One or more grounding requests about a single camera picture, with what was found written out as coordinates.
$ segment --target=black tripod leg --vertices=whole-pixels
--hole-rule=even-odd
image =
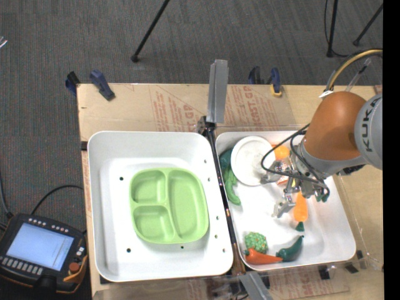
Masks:
[[[367,23],[366,27],[364,28],[364,30],[362,30],[362,32],[360,33],[360,35],[358,36],[358,38],[356,40],[354,40],[352,43],[355,46],[358,46],[360,43],[361,38],[365,35],[365,33],[367,32],[367,30],[369,29],[369,27],[371,26],[371,24],[375,21],[376,17],[378,17],[379,13],[381,13],[381,11],[383,10],[383,2],[381,4],[381,6],[379,7],[379,9],[375,12],[375,14],[372,16],[371,20],[369,20],[369,22]]]
[[[338,11],[338,2],[339,2],[339,0],[334,0],[334,2],[333,2],[331,33],[329,35],[329,44],[328,44],[327,53],[326,53],[326,56],[329,58],[333,57],[332,45],[333,45],[333,34],[335,31],[336,13]]]
[[[143,37],[143,39],[142,39],[142,42],[140,42],[140,45],[139,45],[139,47],[136,49],[134,55],[131,56],[131,60],[132,60],[134,63],[136,63],[136,62],[139,61],[139,58],[138,58],[139,53],[140,53],[141,49],[143,48],[144,44],[146,43],[148,37],[150,36],[151,31],[153,31],[153,29],[154,29],[154,27],[156,26],[156,24],[157,24],[159,18],[161,17],[161,15],[163,14],[165,8],[167,7],[168,2],[169,2],[169,0],[165,0],[165,1],[164,1],[164,3],[163,3],[162,6],[161,6],[161,9],[158,11],[156,17],[154,18],[153,22],[151,23],[150,28],[147,30],[146,34],[144,35],[144,37]]]

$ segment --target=green plate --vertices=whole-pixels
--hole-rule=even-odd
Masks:
[[[145,241],[188,243],[209,226],[203,185],[191,171],[175,167],[145,169],[131,179],[133,228]]]

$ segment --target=white plate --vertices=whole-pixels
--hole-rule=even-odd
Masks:
[[[208,140],[194,132],[101,131],[87,145],[94,259],[109,281],[216,276],[233,263],[231,239]],[[200,180],[209,229],[197,241],[155,244],[135,232],[129,183],[140,170],[184,168]]]
[[[231,166],[237,180],[248,186],[259,186],[261,177],[266,171],[261,167],[261,159],[273,147],[263,137],[248,136],[241,139],[233,147]],[[272,151],[264,160],[264,166],[269,167],[275,161]]]
[[[295,131],[259,131],[259,132],[224,132],[216,139],[218,154],[234,147],[247,136],[262,136],[270,143],[276,144],[286,139]],[[302,136],[294,139],[299,144]],[[304,222],[304,232],[295,230],[298,222],[294,220],[293,209],[284,213],[279,219],[272,217],[275,202],[282,197],[283,188],[276,183],[249,187],[241,182],[233,187],[240,198],[241,205],[229,202],[234,233],[240,249],[242,261],[249,268],[257,271],[294,268],[324,263],[348,261],[356,252],[356,242],[344,211],[333,177],[325,180],[330,196],[327,202],[317,202],[315,197],[307,199],[308,219]],[[274,264],[253,265],[246,262],[243,254],[246,249],[245,235],[259,232],[267,237],[268,254],[275,255],[281,248],[288,247],[294,239],[304,235],[302,251],[295,261]]]

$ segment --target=gray carpet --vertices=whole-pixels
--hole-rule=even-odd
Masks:
[[[30,213],[56,186],[83,184],[76,98],[65,87],[71,71],[82,83],[98,69],[110,83],[207,84],[210,65],[225,59],[229,84],[248,83],[259,66],[265,81],[277,67],[283,85],[325,85],[342,56],[383,47],[383,12],[353,45],[383,0],[338,0],[333,57],[334,0],[171,0],[133,63],[163,1],[0,0],[0,36],[8,40],[0,49],[0,172],[12,213]],[[358,82],[382,83],[381,64]],[[83,210],[82,191],[66,188],[36,214],[83,230]],[[58,298],[90,299],[89,275],[76,294]],[[0,299],[33,294],[0,279]]]

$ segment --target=display screen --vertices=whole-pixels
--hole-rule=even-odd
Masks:
[[[60,271],[74,238],[24,223],[7,256]]]

